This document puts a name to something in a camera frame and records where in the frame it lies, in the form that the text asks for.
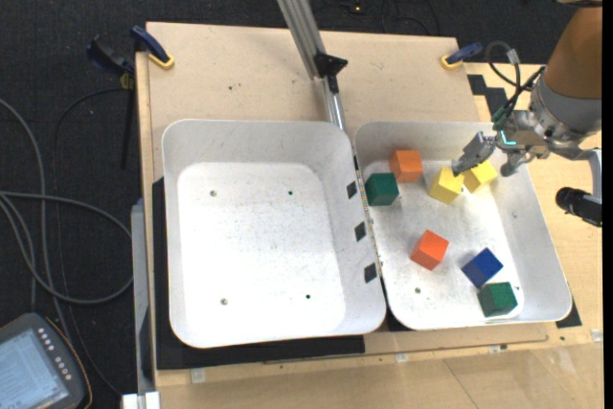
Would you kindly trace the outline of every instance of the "black floor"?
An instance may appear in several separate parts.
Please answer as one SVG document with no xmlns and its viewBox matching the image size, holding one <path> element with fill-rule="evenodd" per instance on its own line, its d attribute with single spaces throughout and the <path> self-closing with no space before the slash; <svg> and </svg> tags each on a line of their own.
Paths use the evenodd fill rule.
<svg viewBox="0 0 613 409">
<path fill-rule="evenodd" d="M 461 46 L 473 41 L 486 45 L 500 39 L 515 47 L 521 60 L 529 63 L 547 61 L 574 12 L 551 0 L 386 0 L 384 9 L 383 0 L 360 1 L 363 15 L 349 13 L 343 6 L 350 6 L 352 0 L 313 0 L 320 28 L 454 36 Z M 284 25 L 275 0 L 0 0 L 0 100 L 14 107 L 32 129 L 40 145 L 47 193 L 101 207 L 126 225 L 130 208 L 141 195 L 135 126 L 127 167 L 120 168 L 126 92 L 105 92 L 75 106 L 68 114 L 64 111 L 78 98 L 119 88 L 117 78 L 94 69 L 85 55 L 94 35 L 100 34 L 119 53 L 131 56 L 129 29 L 148 20 Z M 482 61 L 483 56 L 474 59 Z M 0 190 L 41 190 L 28 135 L 2 107 Z M 13 202 L 31 228 L 38 270 L 46 278 L 40 205 L 24 199 Z M 131 273 L 130 243 L 119 228 L 102 217 L 64 205 L 59 214 L 57 207 L 49 204 L 46 221 L 49 262 L 58 290 L 79 298 L 97 298 L 112 293 L 127 280 Z M 2 217 L 0 325 L 32 308 L 31 292 L 31 275 L 11 227 Z M 114 390 L 124 394 L 136 390 L 130 294 L 102 306 L 72 307 L 82 344 L 69 308 L 64 303 L 61 306 L 92 382 L 94 407 L 118 407 Z M 34 308 L 57 319 L 50 296 L 40 288 Z M 96 373 L 91 360 L 108 383 Z"/>
</svg>

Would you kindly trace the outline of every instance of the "bin with colored blocks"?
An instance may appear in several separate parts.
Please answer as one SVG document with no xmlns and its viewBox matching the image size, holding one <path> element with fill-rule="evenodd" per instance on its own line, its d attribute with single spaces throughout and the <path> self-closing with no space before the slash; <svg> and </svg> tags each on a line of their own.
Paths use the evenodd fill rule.
<svg viewBox="0 0 613 409">
<path fill-rule="evenodd" d="M 423 174 L 418 150 L 396 150 L 390 157 L 390 170 L 398 183 L 413 183 Z"/>
<path fill-rule="evenodd" d="M 506 315 L 517 307 L 517 299 L 509 282 L 486 284 L 477 297 L 486 317 Z"/>
<path fill-rule="evenodd" d="M 502 268 L 503 264 L 486 247 L 472 260 L 462 266 L 462 271 L 477 288 L 481 288 Z"/>
<path fill-rule="evenodd" d="M 430 191 L 428 194 L 443 203 L 450 205 L 462 192 L 464 184 L 464 176 L 458 174 L 453 175 L 453 170 L 448 167 L 442 167 L 441 170 L 432 180 Z"/>
<path fill-rule="evenodd" d="M 449 240 L 426 230 L 415 245 L 411 260 L 432 271 L 443 261 L 448 245 Z"/>
<path fill-rule="evenodd" d="M 394 203 L 400 194 L 396 178 L 391 172 L 375 172 L 371 174 L 364 185 L 368 204 L 371 206 L 387 206 Z"/>
<path fill-rule="evenodd" d="M 498 172 L 496 172 L 496 169 L 489 160 L 482 162 L 472 169 L 465 170 L 462 174 L 464 176 L 464 185 L 471 193 L 479 191 L 498 177 Z"/>
</svg>

